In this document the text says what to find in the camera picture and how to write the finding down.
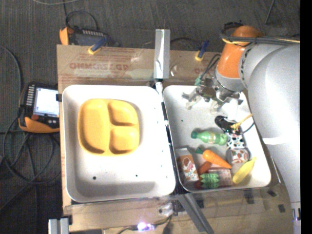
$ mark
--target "carrot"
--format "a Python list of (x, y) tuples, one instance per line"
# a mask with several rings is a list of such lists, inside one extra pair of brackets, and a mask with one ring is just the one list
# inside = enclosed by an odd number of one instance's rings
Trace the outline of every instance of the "carrot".
[(198, 175), (200, 176), (200, 175), (206, 173), (209, 170), (209, 168), (211, 167), (211, 165), (212, 165), (212, 163), (209, 161), (206, 161), (205, 163), (203, 163), (200, 166), (200, 168), (198, 169)]
[(209, 149), (202, 151), (200, 148), (197, 148), (196, 153), (202, 154), (203, 158), (212, 164), (219, 165), (229, 169), (232, 168), (232, 166), (228, 162), (226, 162), (223, 158), (221, 158), (219, 155), (215, 154), (213, 151)]

